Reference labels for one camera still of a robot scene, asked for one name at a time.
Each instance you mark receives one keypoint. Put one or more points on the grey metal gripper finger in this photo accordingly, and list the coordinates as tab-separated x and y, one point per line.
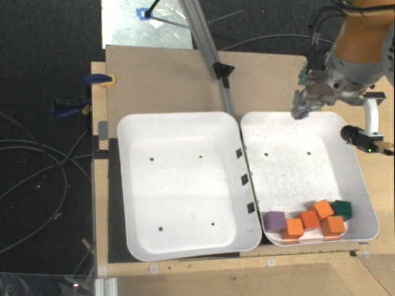
297	106
306	111

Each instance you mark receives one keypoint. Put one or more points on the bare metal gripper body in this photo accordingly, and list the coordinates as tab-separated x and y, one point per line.
321	88

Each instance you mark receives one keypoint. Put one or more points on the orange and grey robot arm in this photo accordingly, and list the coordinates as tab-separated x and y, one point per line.
361	39

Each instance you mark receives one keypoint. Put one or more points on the white plastic tray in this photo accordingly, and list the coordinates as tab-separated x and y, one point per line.
182	190
293	177

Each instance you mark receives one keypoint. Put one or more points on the orange cube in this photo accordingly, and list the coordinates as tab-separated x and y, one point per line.
332	226
293	228
323	209
309	219

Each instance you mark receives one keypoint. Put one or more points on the dark green cube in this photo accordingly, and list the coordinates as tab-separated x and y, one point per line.
342	209

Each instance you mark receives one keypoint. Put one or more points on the purple cube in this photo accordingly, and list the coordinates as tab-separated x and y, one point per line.
274	220

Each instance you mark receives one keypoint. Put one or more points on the brown cardboard board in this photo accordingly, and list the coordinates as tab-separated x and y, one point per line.
166	82

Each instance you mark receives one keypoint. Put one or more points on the black cylinder on white bracket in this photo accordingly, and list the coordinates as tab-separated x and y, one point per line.
370	119

